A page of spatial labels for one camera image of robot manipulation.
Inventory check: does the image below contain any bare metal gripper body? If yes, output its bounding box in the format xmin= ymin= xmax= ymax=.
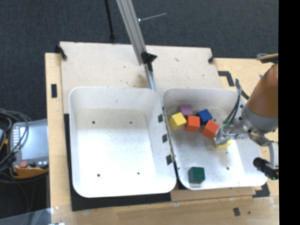
xmin=229 ymin=120 xmax=270 ymax=147

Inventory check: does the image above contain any yellow cube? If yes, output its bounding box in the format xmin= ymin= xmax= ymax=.
xmin=168 ymin=112 xmax=188 ymax=131
xmin=213 ymin=138 xmax=232 ymax=150

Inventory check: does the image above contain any orange cube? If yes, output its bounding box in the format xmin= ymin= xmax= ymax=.
xmin=201 ymin=120 xmax=220 ymax=140
xmin=185 ymin=115 xmax=201 ymax=133

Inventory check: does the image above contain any blue cube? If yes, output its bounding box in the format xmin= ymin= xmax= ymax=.
xmin=195 ymin=108 xmax=213 ymax=126

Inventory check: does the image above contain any white plastic tray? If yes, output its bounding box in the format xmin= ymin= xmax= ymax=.
xmin=68 ymin=86 xmax=177 ymax=198
xmin=162 ymin=88 xmax=268 ymax=191

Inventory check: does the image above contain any purple cube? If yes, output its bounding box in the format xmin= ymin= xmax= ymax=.
xmin=177 ymin=104 xmax=194 ymax=117

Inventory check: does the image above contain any green cube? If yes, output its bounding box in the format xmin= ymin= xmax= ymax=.
xmin=187 ymin=166 xmax=206 ymax=188

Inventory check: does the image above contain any pale wood board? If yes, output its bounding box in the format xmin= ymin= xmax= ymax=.
xmin=59 ymin=41 xmax=257 ymax=202

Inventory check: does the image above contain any black cylinder on white bracket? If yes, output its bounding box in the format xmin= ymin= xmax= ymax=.
xmin=253 ymin=141 xmax=279 ymax=180

